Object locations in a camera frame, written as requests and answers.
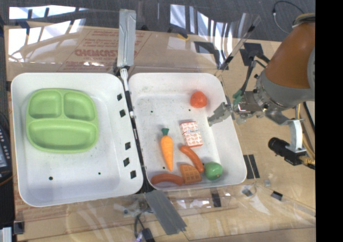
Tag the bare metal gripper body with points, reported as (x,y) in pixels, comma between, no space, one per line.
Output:
(249,106)

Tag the red-orange round toy fruit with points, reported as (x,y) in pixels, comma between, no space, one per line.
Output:
(198,99)

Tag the white plastic tray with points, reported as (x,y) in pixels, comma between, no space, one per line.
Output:
(77,176)
(163,112)

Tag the black cylinder on white bracket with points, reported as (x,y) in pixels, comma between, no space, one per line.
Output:
(284,149)

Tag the orange carrot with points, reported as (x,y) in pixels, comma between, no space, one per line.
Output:
(167,149)

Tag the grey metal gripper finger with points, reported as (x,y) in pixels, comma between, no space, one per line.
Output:
(214,119)
(223,108)

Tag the green divided plate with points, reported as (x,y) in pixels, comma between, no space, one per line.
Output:
(61,133)

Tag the brown cardboard board red print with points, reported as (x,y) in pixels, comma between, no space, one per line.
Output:
(80,53)

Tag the orange-brown sausage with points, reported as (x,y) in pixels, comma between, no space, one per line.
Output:
(192,157)
(166,178)

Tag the orange and white carton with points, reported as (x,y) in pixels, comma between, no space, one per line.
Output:
(191,134)

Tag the brown waffle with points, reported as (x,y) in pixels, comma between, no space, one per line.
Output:
(190,174)

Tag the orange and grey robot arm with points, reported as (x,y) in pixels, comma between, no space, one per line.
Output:
(292,58)

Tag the green toy apple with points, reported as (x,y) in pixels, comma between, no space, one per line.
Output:
(213,171)

